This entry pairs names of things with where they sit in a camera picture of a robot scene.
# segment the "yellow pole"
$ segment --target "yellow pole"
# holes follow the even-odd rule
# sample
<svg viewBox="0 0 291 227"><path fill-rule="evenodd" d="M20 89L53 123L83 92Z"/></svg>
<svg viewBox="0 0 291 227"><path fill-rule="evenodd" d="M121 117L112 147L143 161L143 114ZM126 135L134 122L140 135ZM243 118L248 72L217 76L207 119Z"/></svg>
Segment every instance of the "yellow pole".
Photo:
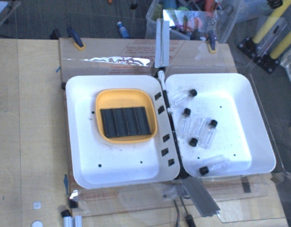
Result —
<svg viewBox="0 0 291 227"><path fill-rule="evenodd" d="M262 25L258 33L252 38L253 42L258 44L267 34L267 32L273 27L277 22L279 17L285 12L285 10L290 6L291 0L283 0L283 5L275 9L265 23Z"/></svg>
<svg viewBox="0 0 291 227"><path fill-rule="evenodd" d="M282 52L291 44L291 31L282 39L282 41L269 54L272 59L277 59Z"/></svg>

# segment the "metal bracket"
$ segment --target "metal bracket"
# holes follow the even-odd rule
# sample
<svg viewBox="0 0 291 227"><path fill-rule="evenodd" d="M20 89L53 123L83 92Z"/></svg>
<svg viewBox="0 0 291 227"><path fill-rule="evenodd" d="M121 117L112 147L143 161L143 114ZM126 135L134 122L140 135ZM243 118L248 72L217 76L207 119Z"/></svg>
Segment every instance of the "metal bracket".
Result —
<svg viewBox="0 0 291 227"><path fill-rule="evenodd" d="M271 74L280 65L277 59L272 59L268 54L263 55L261 58L256 57L254 62L268 74Z"/></svg>
<svg viewBox="0 0 291 227"><path fill-rule="evenodd" d="M238 44L238 49L251 59L255 58L259 51L257 45L249 37L246 37L240 44Z"/></svg>
<svg viewBox="0 0 291 227"><path fill-rule="evenodd" d="M169 21L157 19L155 67L169 66Z"/></svg>
<svg viewBox="0 0 291 227"><path fill-rule="evenodd" d="M219 213L220 208L197 177L181 179L181 182L202 217Z"/></svg>

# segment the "black cap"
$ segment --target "black cap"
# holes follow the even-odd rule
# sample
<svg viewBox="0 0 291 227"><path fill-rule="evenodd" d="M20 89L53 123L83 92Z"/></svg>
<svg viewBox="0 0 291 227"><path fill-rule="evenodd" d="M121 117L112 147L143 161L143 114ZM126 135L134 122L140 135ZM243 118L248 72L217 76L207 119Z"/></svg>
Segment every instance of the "black cap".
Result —
<svg viewBox="0 0 291 227"><path fill-rule="evenodd" d="M191 115L191 110L189 108L185 108L183 114L190 116Z"/></svg>
<svg viewBox="0 0 291 227"><path fill-rule="evenodd" d="M199 168L199 172L201 173L201 175L205 175L208 174L210 171L208 170L207 166L203 166Z"/></svg>
<svg viewBox="0 0 291 227"><path fill-rule="evenodd" d="M191 138L191 140L189 141L189 145L192 147L195 147L198 143L198 140L196 138Z"/></svg>
<svg viewBox="0 0 291 227"><path fill-rule="evenodd" d="M197 91L195 89L189 90L189 93L192 95L192 97L197 96Z"/></svg>
<svg viewBox="0 0 291 227"><path fill-rule="evenodd" d="M69 210L65 210L65 211L62 211L61 212L61 216L62 216L62 218L64 218L64 217L71 217L71 213L70 213Z"/></svg>
<svg viewBox="0 0 291 227"><path fill-rule="evenodd" d="M214 119L211 120L211 122L210 122L210 126L212 126L214 128L216 128L217 124L218 124L218 122L216 120L214 120Z"/></svg>

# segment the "clear plastic vial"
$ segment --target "clear plastic vial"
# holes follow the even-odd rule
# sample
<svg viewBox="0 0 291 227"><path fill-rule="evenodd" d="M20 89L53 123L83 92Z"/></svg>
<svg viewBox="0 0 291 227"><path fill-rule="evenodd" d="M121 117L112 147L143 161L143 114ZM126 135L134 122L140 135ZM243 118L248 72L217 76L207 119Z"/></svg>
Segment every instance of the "clear plastic vial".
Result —
<svg viewBox="0 0 291 227"><path fill-rule="evenodd" d="M199 145L205 149L210 148L212 146L213 139L216 134L216 127L218 122L216 120L211 120L210 123L206 126L201 133L201 137L199 139Z"/></svg>
<svg viewBox="0 0 291 227"><path fill-rule="evenodd" d="M190 115L191 110L189 108L185 108L178 122L177 135L179 138L183 139L184 137L187 137L189 133L191 122Z"/></svg>
<svg viewBox="0 0 291 227"><path fill-rule="evenodd" d="M225 171L231 168L231 160L229 158L223 158L218 161L211 162L206 166L200 167L199 172L201 175L214 174Z"/></svg>
<svg viewBox="0 0 291 227"><path fill-rule="evenodd" d="M203 128L205 127L206 119L202 117L195 117L191 122L191 139L189 141L190 146L197 146L197 143L199 141L199 138L201 137L201 132Z"/></svg>
<svg viewBox="0 0 291 227"><path fill-rule="evenodd" d="M192 100L195 96L197 96L197 94L198 93L195 89L191 89L191 90L179 93L178 95L174 96L170 100L170 106L172 108L176 108L176 107L184 104L185 102Z"/></svg>

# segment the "yellow tray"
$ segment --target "yellow tray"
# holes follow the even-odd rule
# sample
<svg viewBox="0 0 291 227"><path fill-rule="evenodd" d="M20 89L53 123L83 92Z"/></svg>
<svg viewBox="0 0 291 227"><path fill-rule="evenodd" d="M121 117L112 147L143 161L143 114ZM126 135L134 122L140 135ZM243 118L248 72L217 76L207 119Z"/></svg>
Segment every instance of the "yellow tray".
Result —
<svg viewBox="0 0 291 227"><path fill-rule="evenodd" d="M149 135L135 135L107 138L104 135L101 109L145 107L150 132ZM111 143L131 144L148 141L153 138L158 130L154 105L148 94L138 89L109 89L100 92L96 97L96 117L100 135Z"/></svg>

